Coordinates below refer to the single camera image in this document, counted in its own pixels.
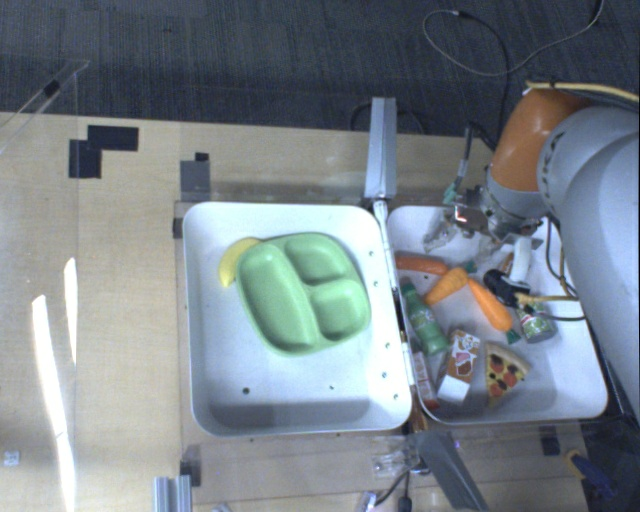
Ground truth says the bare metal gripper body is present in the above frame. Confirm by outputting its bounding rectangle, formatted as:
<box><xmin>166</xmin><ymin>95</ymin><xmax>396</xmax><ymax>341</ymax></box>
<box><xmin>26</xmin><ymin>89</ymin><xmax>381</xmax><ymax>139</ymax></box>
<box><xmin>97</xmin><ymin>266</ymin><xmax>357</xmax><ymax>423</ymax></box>
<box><xmin>446</xmin><ymin>185</ymin><xmax>507</xmax><ymax>242</ymax></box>

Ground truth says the orange sausage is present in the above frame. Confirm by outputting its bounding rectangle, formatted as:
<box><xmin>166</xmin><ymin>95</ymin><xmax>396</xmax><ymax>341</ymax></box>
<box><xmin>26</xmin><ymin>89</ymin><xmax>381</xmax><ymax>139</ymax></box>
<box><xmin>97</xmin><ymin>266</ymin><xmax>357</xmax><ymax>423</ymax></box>
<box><xmin>394</xmin><ymin>253</ymin><xmax>449</xmax><ymax>277</ymax></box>

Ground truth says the short orange carrot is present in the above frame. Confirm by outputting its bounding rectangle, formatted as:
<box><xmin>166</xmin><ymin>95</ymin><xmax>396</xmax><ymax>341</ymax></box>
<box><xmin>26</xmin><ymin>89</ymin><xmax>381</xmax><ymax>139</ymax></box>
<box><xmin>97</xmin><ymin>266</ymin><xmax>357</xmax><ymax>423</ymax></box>
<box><xmin>423</xmin><ymin>260</ymin><xmax>478</xmax><ymax>307</ymax></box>

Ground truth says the long orange carrot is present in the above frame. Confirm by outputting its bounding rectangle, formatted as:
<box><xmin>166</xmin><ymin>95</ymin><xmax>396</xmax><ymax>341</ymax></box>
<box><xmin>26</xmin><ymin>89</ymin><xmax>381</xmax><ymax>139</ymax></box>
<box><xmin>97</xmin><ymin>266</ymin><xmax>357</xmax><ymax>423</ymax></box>
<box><xmin>467</xmin><ymin>277</ymin><xmax>523</xmax><ymax>346</ymax></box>

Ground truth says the small grey and green bottle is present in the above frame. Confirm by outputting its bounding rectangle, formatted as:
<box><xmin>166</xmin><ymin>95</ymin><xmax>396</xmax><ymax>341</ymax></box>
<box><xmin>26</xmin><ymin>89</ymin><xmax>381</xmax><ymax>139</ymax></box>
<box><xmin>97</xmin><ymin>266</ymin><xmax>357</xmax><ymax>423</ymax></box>
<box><xmin>515</xmin><ymin>299</ymin><xmax>559</xmax><ymax>345</ymax></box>

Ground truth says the orange and white carton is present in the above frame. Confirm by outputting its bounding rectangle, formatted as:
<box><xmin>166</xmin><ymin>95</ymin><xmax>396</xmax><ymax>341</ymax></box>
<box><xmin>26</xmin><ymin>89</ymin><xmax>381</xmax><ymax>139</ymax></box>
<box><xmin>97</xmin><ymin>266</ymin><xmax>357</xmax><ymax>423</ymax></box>
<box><xmin>435</xmin><ymin>328</ymin><xmax>482</xmax><ymax>404</ymax></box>

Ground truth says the pizza slice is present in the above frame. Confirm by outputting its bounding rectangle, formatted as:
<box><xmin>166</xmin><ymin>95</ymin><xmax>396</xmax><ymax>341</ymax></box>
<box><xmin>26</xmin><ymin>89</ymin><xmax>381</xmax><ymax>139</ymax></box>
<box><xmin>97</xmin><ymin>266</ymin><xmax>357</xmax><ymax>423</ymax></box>
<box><xmin>483</xmin><ymin>341</ymin><xmax>532</xmax><ymax>409</ymax></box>

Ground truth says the red packet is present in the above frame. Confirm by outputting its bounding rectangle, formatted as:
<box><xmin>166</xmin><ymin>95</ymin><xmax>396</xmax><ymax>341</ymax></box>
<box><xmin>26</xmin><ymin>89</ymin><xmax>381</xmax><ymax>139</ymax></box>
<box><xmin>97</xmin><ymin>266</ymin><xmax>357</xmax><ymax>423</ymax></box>
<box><xmin>411</xmin><ymin>351</ymin><xmax>441</xmax><ymax>412</ymax></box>

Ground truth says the white plastic tray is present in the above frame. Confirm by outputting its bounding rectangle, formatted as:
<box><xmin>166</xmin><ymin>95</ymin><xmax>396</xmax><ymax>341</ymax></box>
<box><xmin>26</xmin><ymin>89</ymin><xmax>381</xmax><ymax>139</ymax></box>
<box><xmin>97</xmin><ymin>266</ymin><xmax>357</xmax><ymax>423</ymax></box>
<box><xmin>386</xmin><ymin>204</ymin><xmax>610</xmax><ymax>427</ymax></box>
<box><xmin>181</xmin><ymin>201</ymin><xmax>414</xmax><ymax>438</ymax></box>

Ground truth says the green divided plate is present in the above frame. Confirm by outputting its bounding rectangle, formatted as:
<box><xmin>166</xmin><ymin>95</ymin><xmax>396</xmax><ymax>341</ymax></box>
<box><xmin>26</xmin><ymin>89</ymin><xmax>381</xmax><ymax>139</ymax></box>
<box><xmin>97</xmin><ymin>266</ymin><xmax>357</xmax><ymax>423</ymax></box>
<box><xmin>234</xmin><ymin>232</ymin><xmax>373</xmax><ymax>359</ymax></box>

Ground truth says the yellow banana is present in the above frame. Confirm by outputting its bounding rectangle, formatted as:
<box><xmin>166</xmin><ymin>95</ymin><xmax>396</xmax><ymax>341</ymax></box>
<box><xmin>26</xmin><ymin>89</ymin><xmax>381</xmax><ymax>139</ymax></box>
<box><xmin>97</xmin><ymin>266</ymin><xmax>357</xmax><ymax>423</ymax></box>
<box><xmin>217</xmin><ymin>237</ymin><xmax>262</xmax><ymax>289</ymax></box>

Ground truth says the black cylinder on white bracket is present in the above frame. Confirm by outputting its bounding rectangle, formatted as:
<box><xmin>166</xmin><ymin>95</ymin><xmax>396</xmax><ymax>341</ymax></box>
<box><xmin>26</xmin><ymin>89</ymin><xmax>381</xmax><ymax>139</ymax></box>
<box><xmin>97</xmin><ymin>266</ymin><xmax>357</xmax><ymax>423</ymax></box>
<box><xmin>482</xmin><ymin>235</ymin><xmax>535</xmax><ymax>308</ymax></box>

